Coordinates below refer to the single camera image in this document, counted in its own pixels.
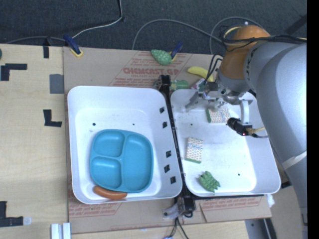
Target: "green leafy toy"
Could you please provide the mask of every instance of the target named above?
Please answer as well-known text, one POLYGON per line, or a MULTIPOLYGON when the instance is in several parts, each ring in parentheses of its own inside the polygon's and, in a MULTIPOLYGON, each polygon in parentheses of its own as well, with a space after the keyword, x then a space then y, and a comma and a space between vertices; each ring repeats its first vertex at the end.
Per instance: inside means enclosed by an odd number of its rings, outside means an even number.
POLYGON ((162 66, 168 65, 172 62, 171 55, 169 52, 164 50, 151 50, 152 56, 162 66))
POLYGON ((220 187, 219 182, 208 171, 205 171, 199 177, 199 183, 201 184, 201 186, 203 186, 204 189, 214 193, 215 190, 218 189, 218 187, 220 187))

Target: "wooden table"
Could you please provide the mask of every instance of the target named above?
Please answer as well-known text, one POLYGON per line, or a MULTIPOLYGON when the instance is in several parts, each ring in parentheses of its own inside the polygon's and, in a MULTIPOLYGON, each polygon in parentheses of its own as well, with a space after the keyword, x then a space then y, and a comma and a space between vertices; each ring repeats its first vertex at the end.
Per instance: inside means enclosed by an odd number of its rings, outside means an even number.
MULTIPOLYGON (((10 70, 0 81, 0 201, 7 201, 7 217, 31 217, 32 223, 0 228, 4 239, 49 238, 52 223, 68 222, 64 94, 50 94, 49 76, 63 75, 63 52, 50 47, 1 44, 0 65, 27 64, 27 70, 10 70), (44 126, 43 110, 52 110, 44 126)), ((247 239, 244 221, 183 226, 191 239, 247 239)), ((72 235, 84 238, 164 238, 172 227, 72 235)), ((180 229, 174 238, 184 238, 180 229)))

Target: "blue bowl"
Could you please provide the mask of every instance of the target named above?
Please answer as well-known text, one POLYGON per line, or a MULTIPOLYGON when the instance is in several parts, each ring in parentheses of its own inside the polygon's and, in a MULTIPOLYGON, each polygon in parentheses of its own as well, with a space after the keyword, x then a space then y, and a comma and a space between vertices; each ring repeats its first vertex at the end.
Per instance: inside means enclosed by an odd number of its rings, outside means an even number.
POLYGON ((151 183, 153 147, 143 135, 106 129, 98 132, 91 145, 90 173, 102 188, 138 193, 151 183))

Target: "sausage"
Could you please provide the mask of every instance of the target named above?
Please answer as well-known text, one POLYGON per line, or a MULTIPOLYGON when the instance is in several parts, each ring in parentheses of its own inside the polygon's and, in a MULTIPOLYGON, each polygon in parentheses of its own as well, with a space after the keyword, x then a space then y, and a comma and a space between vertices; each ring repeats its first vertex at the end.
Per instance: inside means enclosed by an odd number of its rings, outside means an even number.
POLYGON ((94 186, 93 191, 95 194, 98 194, 101 197, 105 197, 105 198, 109 198, 113 200, 125 198, 128 195, 128 193, 126 192, 107 190, 99 186, 94 186))

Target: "cardboard box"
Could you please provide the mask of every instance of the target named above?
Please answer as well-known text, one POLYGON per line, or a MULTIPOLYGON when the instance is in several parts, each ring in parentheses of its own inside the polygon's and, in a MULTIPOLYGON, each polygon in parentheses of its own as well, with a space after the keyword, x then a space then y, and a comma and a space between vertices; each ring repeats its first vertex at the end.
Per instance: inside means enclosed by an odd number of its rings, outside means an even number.
MULTIPOLYGON (((150 88, 162 74, 170 75, 172 81, 187 80, 190 87, 200 77, 187 73, 187 69, 191 66, 208 68, 212 55, 179 53, 173 63, 162 66, 148 51, 81 49, 84 54, 78 58, 69 48, 63 48, 68 209, 72 233, 171 226, 173 221, 163 219, 162 211, 173 205, 173 199, 86 205, 74 197, 66 98, 68 92, 76 86, 150 88)), ((196 200, 193 217, 183 218, 183 223, 200 224, 270 216, 266 196, 216 198, 196 200)))

